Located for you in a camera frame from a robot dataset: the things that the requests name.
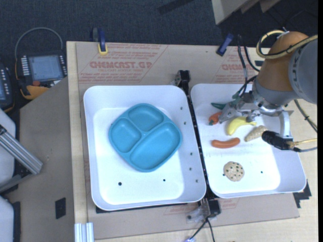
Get blue divided plate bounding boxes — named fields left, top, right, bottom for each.
left=108, top=103, right=183, bottom=173

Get brown cardboard board red print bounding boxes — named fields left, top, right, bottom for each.
left=75, top=42, right=301, bottom=240

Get thin black and white rod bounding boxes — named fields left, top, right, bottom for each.
left=182, top=84, right=210, bottom=202

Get beige dotted biscuit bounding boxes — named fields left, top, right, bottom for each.
left=223, top=161, right=245, bottom=183

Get tan bread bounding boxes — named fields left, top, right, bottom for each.
left=244, top=125, right=268, bottom=143

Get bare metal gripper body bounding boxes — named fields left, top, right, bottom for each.
left=226, top=91, right=287, bottom=117

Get white plastic tray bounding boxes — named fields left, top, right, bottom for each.
left=190, top=83, right=307, bottom=199
left=83, top=85, right=207, bottom=212

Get black block with thin wires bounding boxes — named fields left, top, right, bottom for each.
left=198, top=199, right=223, bottom=219
left=173, top=70, right=191, bottom=88

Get orange carrot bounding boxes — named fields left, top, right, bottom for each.
left=208, top=111, right=223, bottom=126

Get black cylinder on white bracket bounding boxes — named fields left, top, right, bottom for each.
left=261, top=109, right=295, bottom=151

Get yellow banana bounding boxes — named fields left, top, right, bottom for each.
left=227, top=116, right=257, bottom=136

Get orange sausage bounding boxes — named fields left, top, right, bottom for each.
left=211, top=137, right=241, bottom=149

